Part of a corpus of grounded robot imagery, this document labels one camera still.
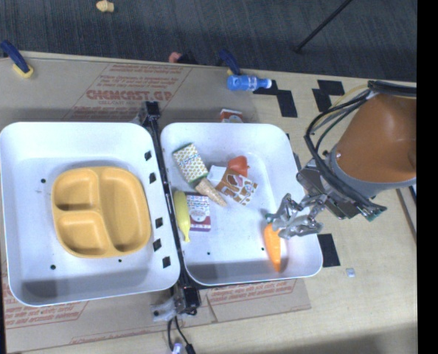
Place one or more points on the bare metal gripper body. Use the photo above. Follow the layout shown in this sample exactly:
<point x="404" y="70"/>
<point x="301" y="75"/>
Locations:
<point x="342" y="205"/>

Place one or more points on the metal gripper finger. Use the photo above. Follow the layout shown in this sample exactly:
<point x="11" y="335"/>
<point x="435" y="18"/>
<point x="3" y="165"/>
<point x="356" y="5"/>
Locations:
<point x="287" y="207"/>
<point x="302" y="229"/>

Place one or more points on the orange carrot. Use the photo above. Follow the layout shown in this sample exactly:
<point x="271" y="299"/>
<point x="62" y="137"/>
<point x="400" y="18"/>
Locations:
<point x="273" y="247"/>

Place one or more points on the white plastic tray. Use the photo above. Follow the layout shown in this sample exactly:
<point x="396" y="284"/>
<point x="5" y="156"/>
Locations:
<point x="241" y="234"/>
<point x="31" y="205"/>

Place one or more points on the red-orange toy food piece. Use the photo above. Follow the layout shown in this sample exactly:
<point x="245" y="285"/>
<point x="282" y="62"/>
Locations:
<point x="238" y="165"/>

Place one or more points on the tan ice cream cone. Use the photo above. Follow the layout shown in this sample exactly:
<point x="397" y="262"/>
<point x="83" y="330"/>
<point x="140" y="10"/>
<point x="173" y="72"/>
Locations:
<point x="211" y="194"/>

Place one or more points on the red and white packet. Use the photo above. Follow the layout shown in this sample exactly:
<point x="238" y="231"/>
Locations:
<point x="200" y="216"/>

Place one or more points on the yellow banana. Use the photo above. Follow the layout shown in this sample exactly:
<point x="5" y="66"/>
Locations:
<point x="182" y="212"/>

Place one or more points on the small orange and white carton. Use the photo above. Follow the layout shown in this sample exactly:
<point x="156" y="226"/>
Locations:
<point x="231" y="116"/>

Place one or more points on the green and yellow patterned carton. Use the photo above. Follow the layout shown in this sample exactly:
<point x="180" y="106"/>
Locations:
<point x="190" y="162"/>

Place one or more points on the thin black rod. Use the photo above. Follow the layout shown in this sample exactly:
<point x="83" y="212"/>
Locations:
<point x="162" y="168"/>

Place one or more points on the blue plastic bottle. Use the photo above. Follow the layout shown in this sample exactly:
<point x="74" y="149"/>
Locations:
<point x="243" y="82"/>

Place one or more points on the orange divided plate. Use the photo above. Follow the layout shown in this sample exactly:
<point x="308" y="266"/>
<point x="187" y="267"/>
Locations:
<point x="101" y="212"/>

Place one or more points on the brown cardboard board red print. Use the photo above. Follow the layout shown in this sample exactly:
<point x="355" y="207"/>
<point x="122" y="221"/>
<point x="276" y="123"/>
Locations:
<point x="56" y="90"/>

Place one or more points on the yellow toy piece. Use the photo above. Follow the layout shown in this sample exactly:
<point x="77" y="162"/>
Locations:
<point x="105" y="6"/>

